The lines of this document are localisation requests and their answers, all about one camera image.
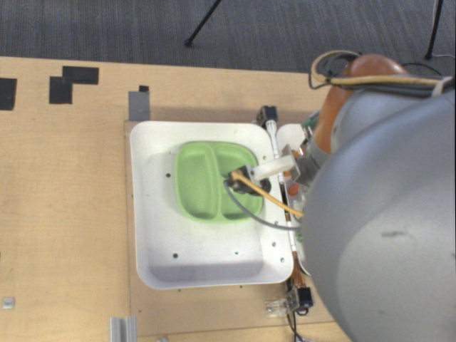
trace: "metal leg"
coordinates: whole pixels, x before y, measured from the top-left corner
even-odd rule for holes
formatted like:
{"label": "metal leg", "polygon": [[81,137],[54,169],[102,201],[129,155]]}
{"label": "metal leg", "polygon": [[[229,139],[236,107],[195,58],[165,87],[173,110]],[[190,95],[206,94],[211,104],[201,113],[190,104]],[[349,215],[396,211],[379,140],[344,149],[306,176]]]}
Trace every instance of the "metal leg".
{"label": "metal leg", "polygon": [[212,13],[214,12],[214,10],[219,6],[220,2],[222,0],[216,0],[214,2],[214,4],[211,6],[211,8],[209,9],[209,11],[206,13],[206,15],[204,16],[204,18],[201,20],[201,22],[198,24],[197,28],[195,29],[195,31],[192,33],[192,35],[185,39],[185,42],[184,42],[184,45],[186,47],[191,47],[193,45],[193,40],[195,39],[195,37],[197,36],[197,34],[200,32],[201,28],[206,24],[206,21],[211,17]]}
{"label": "metal leg", "polygon": [[432,28],[432,35],[430,37],[429,47],[425,58],[430,60],[432,58],[432,50],[434,49],[435,36],[437,35],[437,28],[439,26],[440,13],[442,12],[443,0],[439,0],[437,5],[437,11],[435,12],[434,26]]}

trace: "toy sink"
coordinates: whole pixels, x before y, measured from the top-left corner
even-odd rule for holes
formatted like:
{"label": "toy sink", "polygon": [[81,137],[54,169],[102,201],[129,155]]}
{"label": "toy sink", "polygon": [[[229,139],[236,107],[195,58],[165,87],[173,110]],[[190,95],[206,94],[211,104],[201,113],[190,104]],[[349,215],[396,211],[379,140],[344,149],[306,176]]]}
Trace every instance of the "toy sink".
{"label": "toy sink", "polygon": [[[280,148],[287,137],[302,140],[299,125],[283,128],[277,135]],[[136,266],[146,285],[181,289],[273,284],[290,276],[289,233],[246,218],[223,193],[229,171],[274,159],[264,129],[253,124],[149,121],[133,128],[130,146]],[[271,194],[281,199],[277,176],[269,179]],[[284,212],[275,204],[237,196],[259,217],[285,225]]]}

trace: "black tape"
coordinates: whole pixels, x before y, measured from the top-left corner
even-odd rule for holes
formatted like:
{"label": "black tape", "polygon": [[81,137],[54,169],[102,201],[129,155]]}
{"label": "black tape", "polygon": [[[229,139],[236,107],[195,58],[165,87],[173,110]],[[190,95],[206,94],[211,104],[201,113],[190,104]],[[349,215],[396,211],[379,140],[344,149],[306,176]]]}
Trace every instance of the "black tape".
{"label": "black tape", "polygon": [[63,67],[64,83],[82,83],[86,85],[98,85],[99,69],[96,67]]}
{"label": "black tape", "polygon": [[0,78],[0,110],[13,110],[16,102],[17,80]]}
{"label": "black tape", "polygon": [[73,85],[63,82],[62,77],[51,76],[49,81],[50,104],[72,104]]}

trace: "gray cable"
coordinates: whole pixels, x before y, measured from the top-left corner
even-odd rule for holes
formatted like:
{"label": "gray cable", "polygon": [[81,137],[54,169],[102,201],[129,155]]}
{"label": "gray cable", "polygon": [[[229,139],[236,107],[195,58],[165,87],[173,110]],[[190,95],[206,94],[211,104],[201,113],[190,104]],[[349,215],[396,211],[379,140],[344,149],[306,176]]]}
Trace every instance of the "gray cable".
{"label": "gray cable", "polygon": [[252,212],[250,212],[248,209],[245,208],[244,205],[242,205],[238,199],[236,199],[236,197],[233,195],[233,193],[231,192],[230,188],[229,188],[229,185],[228,185],[228,181],[225,180],[223,182],[223,187],[225,188],[228,196],[230,197],[230,199],[233,201],[233,203],[235,203],[238,208],[240,208],[240,210],[245,213],[245,215],[248,215],[249,217],[251,217],[252,219],[256,220],[258,223],[261,223],[267,227],[271,227],[271,228],[274,228],[274,229],[279,229],[281,231],[293,231],[293,232],[297,232],[297,231],[300,231],[301,230],[301,227],[285,227],[283,225],[276,225],[276,224],[272,224],[272,223],[269,223],[267,222],[266,220],[262,219],[262,218],[259,218],[257,217],[255,214],[253,214]]}

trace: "green tray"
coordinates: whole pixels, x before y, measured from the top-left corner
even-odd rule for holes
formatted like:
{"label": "green tray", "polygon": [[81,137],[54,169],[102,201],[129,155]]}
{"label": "green tray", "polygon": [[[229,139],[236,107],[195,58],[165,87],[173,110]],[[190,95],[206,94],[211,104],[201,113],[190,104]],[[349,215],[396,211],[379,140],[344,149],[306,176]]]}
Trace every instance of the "green tray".
{"label": "green tray", "polygon": [[[189,142],[177,151],[175,187],[182,212],[193,220],[232,222],[246,216],[223,188],[228,174],[243,165],[257,166],[257,159],[244,146],[228,142]],[[250,212],[258,214],[263,198],[248,194],[234,196]]]}

